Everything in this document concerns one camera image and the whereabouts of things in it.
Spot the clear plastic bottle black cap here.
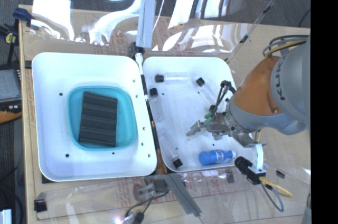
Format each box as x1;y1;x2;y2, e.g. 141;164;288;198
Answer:
195;77;220;108
154;73;190;84
149;88;165;123
162;127;184;169

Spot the brown cardboard board red print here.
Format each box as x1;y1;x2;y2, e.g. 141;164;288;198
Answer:
18;4;311;224

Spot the white plastic tray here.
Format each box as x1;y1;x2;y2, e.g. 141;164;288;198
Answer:
31;52;158;182
142;56;262;174

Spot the black ribbed foam block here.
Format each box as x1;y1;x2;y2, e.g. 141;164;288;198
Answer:
78;91;119;148

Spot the light blue plate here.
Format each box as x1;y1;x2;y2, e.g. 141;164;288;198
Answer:
66;85;138;152

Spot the black block with thin wires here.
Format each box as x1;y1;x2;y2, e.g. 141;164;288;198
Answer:
127;42;141;58
152;177;170;193

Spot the blue bottle white cap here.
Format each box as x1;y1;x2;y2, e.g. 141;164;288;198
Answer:
198;149;237;166

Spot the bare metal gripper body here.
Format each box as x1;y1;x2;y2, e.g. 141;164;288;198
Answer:
205;111;238;141

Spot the black cylinder on white bracket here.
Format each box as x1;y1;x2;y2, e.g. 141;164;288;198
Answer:
234;143;267;185

